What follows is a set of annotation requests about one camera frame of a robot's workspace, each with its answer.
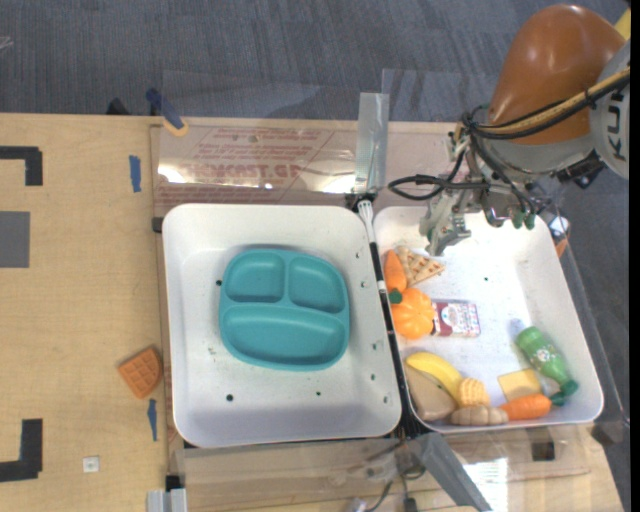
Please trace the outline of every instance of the dark floor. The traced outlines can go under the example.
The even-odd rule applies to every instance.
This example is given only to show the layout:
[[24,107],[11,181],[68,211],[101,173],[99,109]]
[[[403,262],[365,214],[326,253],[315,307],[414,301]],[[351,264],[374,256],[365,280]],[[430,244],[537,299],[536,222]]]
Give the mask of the dark floor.
[[[553,3],[0,0],[0,111],[103,114],[118,97],[146,115],[153,86],[194,115],[355,119],[360,92],[384,91],[392,120],[454,121],[490,99],[516,31]],[[576,3],[611,23],[628,7]],[[629,182],[606,170],[561,207],[630,510]]]

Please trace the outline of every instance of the orange block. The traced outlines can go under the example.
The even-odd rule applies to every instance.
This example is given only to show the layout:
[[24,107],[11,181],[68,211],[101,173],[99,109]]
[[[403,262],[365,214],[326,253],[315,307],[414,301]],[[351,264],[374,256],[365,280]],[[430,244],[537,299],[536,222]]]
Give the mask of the orange block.
[[118,367],[118,372],[138,398],[149,396],[162,378],[158,351],[149,347]]

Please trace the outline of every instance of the carrot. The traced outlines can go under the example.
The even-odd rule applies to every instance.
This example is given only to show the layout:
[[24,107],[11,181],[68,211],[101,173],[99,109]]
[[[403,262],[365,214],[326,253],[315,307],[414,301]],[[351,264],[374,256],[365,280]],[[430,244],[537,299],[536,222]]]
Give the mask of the carrot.
[[502,404],[500,409],[507,413],[509,421],[533,420],[549,414],[553,402],[542,393],[521,396]]
[[387,290],[394,290],[402,293],[407,287],[407,275],[404,273],[402,262],[393,249],[387,252],[387,259],[384,263],[384,281]]

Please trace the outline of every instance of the green bottle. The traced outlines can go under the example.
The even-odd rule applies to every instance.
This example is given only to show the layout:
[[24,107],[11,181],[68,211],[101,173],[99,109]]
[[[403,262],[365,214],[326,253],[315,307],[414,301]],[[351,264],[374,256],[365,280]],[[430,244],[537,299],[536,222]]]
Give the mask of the green bottle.
[[572,395],[577,391],[578,383],[569,375],[564,358],[540,332],[540,329],[527,327],[518,334],[516,345],[522,349],[536,370],[560,385],[560,392],[564,396]]

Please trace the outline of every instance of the wooden table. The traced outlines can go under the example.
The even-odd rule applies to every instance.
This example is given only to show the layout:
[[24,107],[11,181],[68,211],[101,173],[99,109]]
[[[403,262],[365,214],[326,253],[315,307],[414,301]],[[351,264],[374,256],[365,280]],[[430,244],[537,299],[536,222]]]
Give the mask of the wooden table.
[[[22,420],[43,424],[42,471],[1,482],[2,510],[142,511],[146,493],[164,488],[164,387],[150,397],[154,440],[149,398],[135,398],[117,372],[140,350],[162,349],[150,139],[160,124],[154,117],[0,114],[0,145],[37,146],[44,169],[42,186],[25,186],[24,162],[0,160],[0,212],[30,212],[28,268],[0,268],[0,462],[20,458]],[[130,156],[141,162],[139,192]],[[541,466],[532,466],[520,481],[478,477],[480,490],[487,498],[498,493],[512,510],[622,510],[601,446],[588,426],[569,428],[560,434],[578,447],[575,471],[565,467],[558,478],[544,469],[535,475]],[[463,458],[477,451],[473,439],[451,445]],[[98,471],[83,469],[87,457],[99,457]],[[420,488],[421,507],[453,507],[433,482]],[[278,510],[343,510],[347,502]],[[379,510],[399,503],[392,493]]]

